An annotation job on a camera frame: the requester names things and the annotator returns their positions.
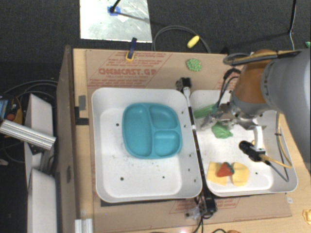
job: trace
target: cardboard box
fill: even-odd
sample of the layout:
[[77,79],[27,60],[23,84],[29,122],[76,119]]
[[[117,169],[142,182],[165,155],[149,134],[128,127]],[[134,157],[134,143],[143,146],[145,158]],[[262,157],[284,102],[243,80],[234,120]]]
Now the cardboard box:
[[[66,48],[57,89],[58,187],[63,232],[74,232],[76,218],[92,218],[94,232],[128,232],[197,225],[185,217],[194,199],[130,204],[102,203],[95,188],[95,165],[90,97],[99,87],[174,89],[180,77],[190,77],[191,91],[219,89],[224,55],[136,52],[134,62],[126,51]],[[200,72],[189,71],[185,61],[196,58]],[[244,221],[291,215],[285,194],[217,199],[218,211],[205,223]]]

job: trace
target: black carpet floor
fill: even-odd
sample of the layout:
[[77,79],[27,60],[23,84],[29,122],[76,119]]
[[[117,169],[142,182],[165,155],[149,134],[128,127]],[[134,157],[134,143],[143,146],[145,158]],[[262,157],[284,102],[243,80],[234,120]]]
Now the black carpet floor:
[[[289,50],[288,29],[293,0],[148,0],[152,35],[168,25],[198,32],[213,53],[258,49]],[[295,48],[310,41],[311,0],[297,0]],[[0,0],[0,93],[23,82],[57,80],[65,45],[73,48],[128,49],[129,43],[80,39],[79,0]],[[190,36],[167,32],[158,51],[205,52],[186,47]],[[151,44],[138,44],[150,50]],[[22,160],[20,149],[10,154]],[[0,166],[0,232],[26,232],[27,191],[24,167]]]

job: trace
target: red toy strawberry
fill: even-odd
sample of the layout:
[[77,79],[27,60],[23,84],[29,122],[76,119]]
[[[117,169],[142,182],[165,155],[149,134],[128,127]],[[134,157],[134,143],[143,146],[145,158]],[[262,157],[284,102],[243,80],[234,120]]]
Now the red toy strawberry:
[[218,177],[231,176],[232,174],[234,174],[234,170],[228,162],[222,163],[219,171],[217,172]]

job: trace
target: green textured object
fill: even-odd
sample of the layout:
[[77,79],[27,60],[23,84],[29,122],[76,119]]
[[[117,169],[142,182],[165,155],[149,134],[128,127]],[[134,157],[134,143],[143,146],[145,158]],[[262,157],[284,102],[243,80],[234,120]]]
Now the green textured object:
[[228,137],[233,136],[226,126],[222,125],[221,122],[217,122],[214,126],[212,126],[212,131],[216,138],[226,139]]
[[190,71],[200,71],[202,69],[202,64],[197,59],[189,59],[186,61],[186,65]]
[[193,115],[195,119],[199,119],[199,118],[206,117],[208,114],[213,114],[216,112],[217,112],[217,105],[214,103],[214,104],[211,104],[207,107],[204,107],[200,110],[193,112]]

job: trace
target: blue clip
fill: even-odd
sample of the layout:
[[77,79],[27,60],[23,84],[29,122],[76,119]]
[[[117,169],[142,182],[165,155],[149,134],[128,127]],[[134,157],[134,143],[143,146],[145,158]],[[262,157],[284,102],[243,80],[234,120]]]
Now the blue clip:
[[120,9],[119,7],[116,7],[114,13],[111,13],[111,12],[110,12],[110,8],[111,8],[111,7],[112,7],[112,6],[108,6],[108,7],[107,7],[107,10],[108,10],[108,14],[110,14],[112,17],[115,17],[115,16],[118,15],[118,13],[121,13],[121,9]]
[[136,42],[137,42],[137,39],[133,37],[130,50],[128,51],[125,57],[125,59],[129,62],[134,60],[134,55],[135,55],[134,50],[135,50]]

